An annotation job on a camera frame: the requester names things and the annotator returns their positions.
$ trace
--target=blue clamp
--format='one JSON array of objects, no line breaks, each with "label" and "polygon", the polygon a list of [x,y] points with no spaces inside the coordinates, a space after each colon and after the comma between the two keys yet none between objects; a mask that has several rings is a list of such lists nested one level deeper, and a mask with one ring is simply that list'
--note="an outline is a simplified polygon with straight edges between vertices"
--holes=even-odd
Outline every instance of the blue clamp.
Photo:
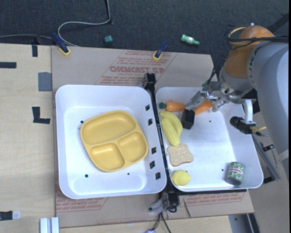
[{"label": "blue clamp", "polygon": [[56,44],[59,46],[59,51],[63,53],[63,55],[68,56],[71,53],[71,50],[67,48],[64,41],[55,33],[52,33],[52,39],[56,42]]},{"label": "blue clamp", "polygon": [[164,41],[160,48],[154,52],[152,59],[155,61],[159,60],[162,56],[162,52],[166,50],[167,46],[168,42]]}]

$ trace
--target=gray floor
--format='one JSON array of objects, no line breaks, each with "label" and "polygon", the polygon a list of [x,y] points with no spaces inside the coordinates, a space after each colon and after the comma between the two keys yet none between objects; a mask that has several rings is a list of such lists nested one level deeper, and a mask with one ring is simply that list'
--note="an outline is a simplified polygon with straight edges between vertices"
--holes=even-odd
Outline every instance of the gray floor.
[{"label": "gray floor", "polygon": [[[254,120],[257,122],[258,126],[264,126],[261,113],[255,114]],[[260,137],[259,139],[264,146],[272,144],[269,137]],[[274,162],[281,179],[265,183],[259,188],[249,191],[255,210],[254,215],[260,233],[289,233],[289,182],[275,149],[266,153]],[[264,177],[269,177],[269,172],[265,163],[262,160],[260,160],[260,163],[264,172]]]}]

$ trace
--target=wooden surface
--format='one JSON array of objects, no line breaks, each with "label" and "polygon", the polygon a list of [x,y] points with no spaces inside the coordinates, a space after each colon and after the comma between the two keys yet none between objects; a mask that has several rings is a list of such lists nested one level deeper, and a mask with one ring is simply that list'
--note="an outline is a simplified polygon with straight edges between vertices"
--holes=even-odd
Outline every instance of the wooden surface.
[{"label": "wooden surface", "polygon": [[[0,221],[2,232],[39,232],[39,219],[55,216],[52,92],[38,91],[38,73],[51,72],[49,46],[0,44],[0,211],[20,219]],[[33,123],[32,107],[50,124]],[[231,233],[228,216],[168,220],[171,232]],[[154,222],[61,229],[64,233],[146,232]],[[163,222],[157,233],[167,232]]]}]

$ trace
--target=white tray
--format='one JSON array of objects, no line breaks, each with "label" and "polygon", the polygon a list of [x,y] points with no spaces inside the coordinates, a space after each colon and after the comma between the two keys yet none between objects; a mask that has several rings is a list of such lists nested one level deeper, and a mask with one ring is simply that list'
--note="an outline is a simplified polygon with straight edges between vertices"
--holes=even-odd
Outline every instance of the white tray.
[{"label": "white tray", "polygon": [[[167,182],[151,97],[137,86],[65,85],[56,92],[59,185],[72,199],[159,193]],[[149,152],[122,170],[103,172],[90,160],[80,137],[81,121],[101,113],[131,113]]]},{"label": "white tray", "polygon": [[[156,93],[156,102],[170,100],[187,104],[201,88],[163,87]],[[194,160],[177,167],[171,165],[167,156],[170,175],[178,169],[188,171],[191,181],[185,186],[175,187],[183,192],[217,191],[230,189],[257,188],[263,182],[263,173],[251,135],[243,134],[232,127],[229,120],[233,116],[244,117],[241,105],[228,103],[218,112],[209,109],[194,118],[191,129],[183,129],[181,143],[188,145]],[[166,155],[170,146],[164,133],[163,142]],[[226,182],[226,173],[230,162],[244,165],[243,181],[234,186]]]}]

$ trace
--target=bread slice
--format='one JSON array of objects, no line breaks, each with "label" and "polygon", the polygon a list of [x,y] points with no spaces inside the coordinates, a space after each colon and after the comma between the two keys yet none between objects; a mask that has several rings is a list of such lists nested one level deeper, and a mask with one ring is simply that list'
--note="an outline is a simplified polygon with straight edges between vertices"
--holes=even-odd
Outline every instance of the bread slice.
[{"label": "bread slice", "polygon": [[167,151],[169,154],[170,163],[173,166],[179,166],[183,163],[190,163],[194,159],[186,144],[180,144],[176,147],[170,146]]}]

